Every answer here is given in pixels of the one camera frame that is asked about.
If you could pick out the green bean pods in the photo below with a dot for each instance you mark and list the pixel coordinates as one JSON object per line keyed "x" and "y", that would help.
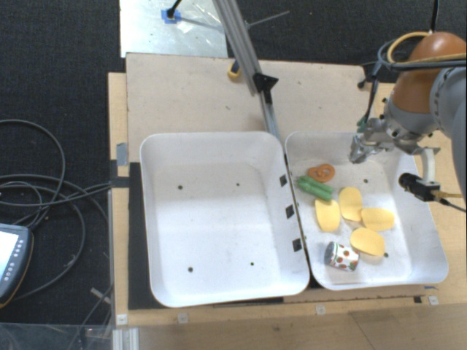
{"x": 315, "y": 188}

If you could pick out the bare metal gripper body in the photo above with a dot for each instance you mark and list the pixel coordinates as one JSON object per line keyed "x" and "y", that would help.
{"x": 379, "y": 133}

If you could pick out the white can with strawberry print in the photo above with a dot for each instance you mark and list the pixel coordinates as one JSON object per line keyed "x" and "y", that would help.
{"x": 343, "y": 256}

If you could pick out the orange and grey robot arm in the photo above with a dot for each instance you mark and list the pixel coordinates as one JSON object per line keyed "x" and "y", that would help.
{"x": 419, "y": 86}

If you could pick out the white plastic tray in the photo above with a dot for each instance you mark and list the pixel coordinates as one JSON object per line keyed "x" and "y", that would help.
{"x": 219, "y": 224}
{"x": 401, "y": 268}

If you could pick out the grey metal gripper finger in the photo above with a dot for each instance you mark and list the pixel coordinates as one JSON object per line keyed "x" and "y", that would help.
{"x": 357, "y": 152}
{"x": 370, "y": 151}

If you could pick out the black cylinder on white bracket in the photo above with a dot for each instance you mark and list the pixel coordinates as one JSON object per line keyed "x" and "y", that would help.
{"x": 419, "y": 186}

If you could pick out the yellow crisp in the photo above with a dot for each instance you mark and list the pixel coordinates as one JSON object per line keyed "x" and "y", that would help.
{"x": 350, "y": 204}
{"x": 378, "y": 219}
{"x": 327, "y": 215}
{"x": 367, "y": 242}

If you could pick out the orange pretzel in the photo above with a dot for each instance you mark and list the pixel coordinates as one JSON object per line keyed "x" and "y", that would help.
{"x": 321, "y": 173}

